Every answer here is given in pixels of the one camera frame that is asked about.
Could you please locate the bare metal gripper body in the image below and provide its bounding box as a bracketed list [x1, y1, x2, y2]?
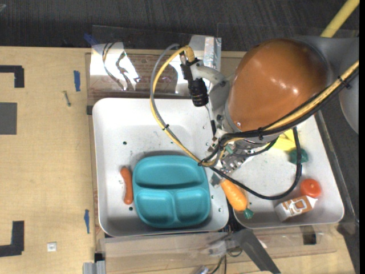
[210, 135, 273, 161]

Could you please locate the orange carrot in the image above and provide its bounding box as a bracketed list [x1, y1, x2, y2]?
[220, 178, 255, 220]

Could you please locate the thin black and white rod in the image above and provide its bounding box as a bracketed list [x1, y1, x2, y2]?
[205, 104, 218, 138]

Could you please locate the white plastic tray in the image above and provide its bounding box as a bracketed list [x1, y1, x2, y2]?
[227, 112, 346, 230]
[91, 96, 230, 237]

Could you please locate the yellow flat piece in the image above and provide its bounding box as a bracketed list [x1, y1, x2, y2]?
[270, 128, 297, 153]

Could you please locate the blue divided plate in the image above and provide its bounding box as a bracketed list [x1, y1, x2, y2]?
[131, 155, 212, 229]

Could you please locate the green broccoli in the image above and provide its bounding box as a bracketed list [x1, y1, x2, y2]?
[288, 148, 310, 166]

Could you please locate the white and orange carton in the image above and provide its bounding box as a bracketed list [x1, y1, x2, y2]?
[274, 195, 319, 223]

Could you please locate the orange round fruit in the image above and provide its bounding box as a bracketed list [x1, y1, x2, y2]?
[299, 178, 322, 199]

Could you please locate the orange sausage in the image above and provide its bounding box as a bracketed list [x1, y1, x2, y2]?
[120, 166, 135, 206]

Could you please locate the brown cardboard board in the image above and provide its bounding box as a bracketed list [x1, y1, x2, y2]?
[84, 49, 343, 261]

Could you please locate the black cylinder on white bracket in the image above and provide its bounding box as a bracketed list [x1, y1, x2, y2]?
[179, 58, 229, 108]

